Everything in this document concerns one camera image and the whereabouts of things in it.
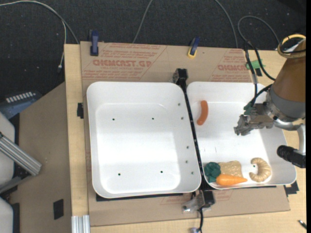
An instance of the toy carrot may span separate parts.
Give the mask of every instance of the toy carrot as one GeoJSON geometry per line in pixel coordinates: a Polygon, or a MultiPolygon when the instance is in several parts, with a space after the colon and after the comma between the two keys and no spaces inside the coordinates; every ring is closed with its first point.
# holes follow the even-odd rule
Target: toy carrot
{"type": "Polygon", "coordinates": [[[218,185],[233,185],[246,182],[247,179],[239,176],[233,176],[228,174],[220,174],[216,178],[216,183],[218,185]]]}
{"type": "Polygon", "coordinates": [[[203,125],[203,123],[206,121],[208,115],[208,105],[205,100],[201,101],[201,115],[199,119],[196,121],[198,125],[203,125]]]}

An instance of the black cable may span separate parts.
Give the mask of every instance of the black cable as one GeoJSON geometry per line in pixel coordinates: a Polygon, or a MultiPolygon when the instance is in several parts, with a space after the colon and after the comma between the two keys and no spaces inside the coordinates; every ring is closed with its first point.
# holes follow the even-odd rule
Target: black cable
{"type": "Polygon", "coordinates": [[[47,8],[49,11],[51,11],[52,13],[54,13],[59,19],[61,19],[61,20],[64,22],[64,24],[66,25],[66,27],[68,28],[68,30],[70,31],[70,33],[71,33],[71,35],[73,36],[73,38],[74,38],[74,40],[76,41],[76,43],[79,44],[79,41],[78,41],[76,35],[74,34],[74,32],[72,31],[71,27],[66,23],[66,21],[65,21],[55,10],[51,10],[50,7],[48,7],[48,6],[45,5],[44,3],[39,2],[39,3],[37,3],[37,4],[39,4],[39,5],[41,5],[41,6],[45,7],[45,8],[47,8]]]}
{"type": "Polygon", "coordinates": [[[256,97],[257,97],[257,89],[258,89],[258,87],[257,87],[257,80],[256,80],[256,74],[255,74],[253,65],[252,65],[252,63],[251,63],[251,61],[249,59],[249,53],[248,53],[247,44],[248,44],[248,42],[245,41],[244,42],[244,51],[245,51],[246,61],[248,63],[249,69],[251,70],[251,73],[253,75],[253,82],[254,82],[254,86],[255,86],[254,99],[256,99],[256,97]]]}
{"type": "Polygon", "coordinates": [[[272,84],[270,84],[270,85],[266,86],[265,88],[261,89],[261,90],[257,93],[256,97],[254,97],[254,98],[251,100],[251,103],[255,104],[256,98],[258,98],[258,97],[260,96],[261,93],[263,93],[263,92],[265,92],[265,91],[268,91],[268,90],[271,88],[271,86],[272,86],[272,84]]]}
{"type": "Polygon", "coordinates": [[[241,30],[240,30],[240,23],[241,23],[244,19],[246,19],[246,18],[252,18],[252,19],[256,19],[256,20],[258,20],[258,21],[261,21],[261,22],[262,22],[263,24],[265,24],[265,25],[270,29],[270,31],[273,33],[274,37],[276,38],[277,44],[280,43],[280,40],[278,39],[278,37],[277,37],[277,35],[276,35],[276,32],[273,30],[273,28],[272,28],[267,22],[265,22],[264,20],[262,20],[261,18],[255,17],[255,16],[244,16],[244,17],[242,17],[242,18],[239,20],[239,22],[238,22],[238,31],[239,31],[239,34],[240,34],[240,36],[243,38],[244,41],[247,41],[247,39],[243,36],[243,34],[242,34],[241,30]]]}
{"type": "Polygon", "coordinates": [[[202,207],[199,209],[199,212],[200,212],[200,215],[201,215],[200,227],[199,227],[196,231],[202,233],[203,219],[204,219],[204,216],[203,216],[203,208],[202,208],[202,207]]]}
{"type": "Polygon", "coordinates": [[[281,51],[282,53],[286,53],[286,54],[300,53],[300,52],[305,52],[305,51],[306,51],[306,49],[302,49],[302,50],[293,50],[293,51],[288,52],[288,51],[284,51],[284,50],[282,49],[282,47],[284,47],[284,44],[282,44],[282,43],[280,42],[279,45],[280,45],[280,51],[281,51]]]}
{"type": "Polygon", "coordinates": [[[259,63],[259,66],[260,66],[260,69],[263,71],[263,73],[271,80],[276,80],[275,78],[271,77],[269,75],[269,73],[267,73],[267,71],[265,70],[265,68],[263,67],[263,64],[261,62],[261,58],[259,56],[259,52],[258,52],[258,49],[254,47],[254,50],[255,50],[255,53],[256,53],[256,56],[257,56],[257,59],[258,59],[258,63],[259,63]]]}

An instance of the cardboard sheet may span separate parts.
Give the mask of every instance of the cardboard sheet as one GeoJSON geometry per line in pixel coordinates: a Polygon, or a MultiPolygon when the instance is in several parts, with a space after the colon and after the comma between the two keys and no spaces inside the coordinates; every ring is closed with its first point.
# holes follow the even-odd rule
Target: cardboard sheet
{"type": "MultiPolygon", "coordinates": [[[[81,42],[81,68],[86,132],[86,166],[91,226],[196,218],[183,214],[181,196],[96,201],[91,180],[91,158],[86,90],[96,81],[171,82],[177,68],[188,70],[187,83],[251,82],[241,49],[198,47],[194,59],[188,47],[124,43],[99,43],[99,56],[90,56],[90,42],[81,42]]],[[[227,216],[287,211],[290,209],[282,186],[213,191],[216,203],[204,216],[227,216]]]]}

